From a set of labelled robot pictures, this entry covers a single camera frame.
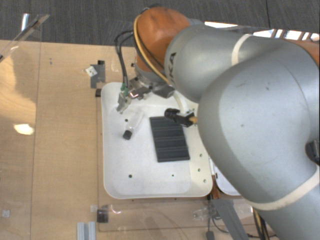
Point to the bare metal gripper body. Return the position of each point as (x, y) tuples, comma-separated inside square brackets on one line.
[(162, 90)]

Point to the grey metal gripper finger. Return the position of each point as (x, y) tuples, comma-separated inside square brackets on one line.
[(123, 103), (142, 93)]

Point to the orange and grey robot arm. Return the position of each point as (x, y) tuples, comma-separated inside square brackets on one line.
[(250, 124)]

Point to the clear plastic bottle black cap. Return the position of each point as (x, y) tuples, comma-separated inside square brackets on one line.
[(133, 124)]

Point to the black ribbed flat panel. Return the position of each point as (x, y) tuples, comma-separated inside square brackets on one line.
[(170, 140)]

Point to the white plastic tray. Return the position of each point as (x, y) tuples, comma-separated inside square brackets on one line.
[(147, 179), (226, 185)]

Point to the black cylinder on white bracket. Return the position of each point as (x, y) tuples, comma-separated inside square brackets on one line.
[(180, 118)]

